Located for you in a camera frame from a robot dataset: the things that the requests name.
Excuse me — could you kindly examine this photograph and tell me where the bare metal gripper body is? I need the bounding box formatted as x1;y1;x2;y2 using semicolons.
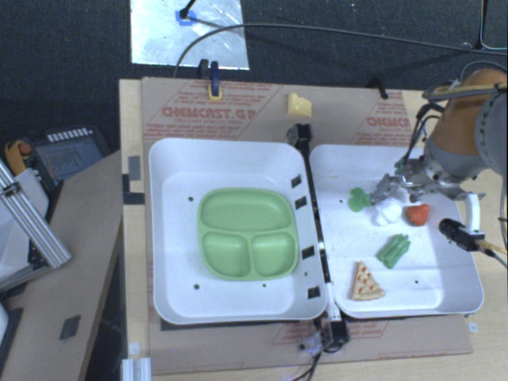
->
396;160;466;200

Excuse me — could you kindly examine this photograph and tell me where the red strawberry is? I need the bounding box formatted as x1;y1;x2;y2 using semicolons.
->
405;202;431;227

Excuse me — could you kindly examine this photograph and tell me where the white cauliflower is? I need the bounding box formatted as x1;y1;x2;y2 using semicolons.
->
370;198;403;227

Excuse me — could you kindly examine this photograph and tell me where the green broccoli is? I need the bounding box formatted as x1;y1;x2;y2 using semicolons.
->
347;187;372;214

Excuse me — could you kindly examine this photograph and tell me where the green bean bundle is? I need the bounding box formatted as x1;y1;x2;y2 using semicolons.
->
375;233;412;270

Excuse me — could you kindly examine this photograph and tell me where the thin black and white rod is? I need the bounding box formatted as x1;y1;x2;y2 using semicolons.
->
298;126;339;321

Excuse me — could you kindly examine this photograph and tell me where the white plastic tray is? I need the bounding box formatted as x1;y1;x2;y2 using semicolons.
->
148;137;329;326
309;144;486;320

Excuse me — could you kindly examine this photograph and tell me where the pizza slice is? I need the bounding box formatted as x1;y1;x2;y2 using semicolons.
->
349;260;387;302

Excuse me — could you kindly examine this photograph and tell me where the yellow cheese wedge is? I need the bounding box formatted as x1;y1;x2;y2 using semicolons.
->
287;91;313;117

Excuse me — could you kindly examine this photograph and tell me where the green divided plate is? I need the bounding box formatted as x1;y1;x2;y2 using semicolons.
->
197;187;300;282

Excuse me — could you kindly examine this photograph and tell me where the brown cardboard board red print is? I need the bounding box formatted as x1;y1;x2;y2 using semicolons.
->
140;76;475;376

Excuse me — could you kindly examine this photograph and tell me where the black cylinder on white bracket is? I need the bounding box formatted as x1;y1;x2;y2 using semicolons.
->
438;191;487;252

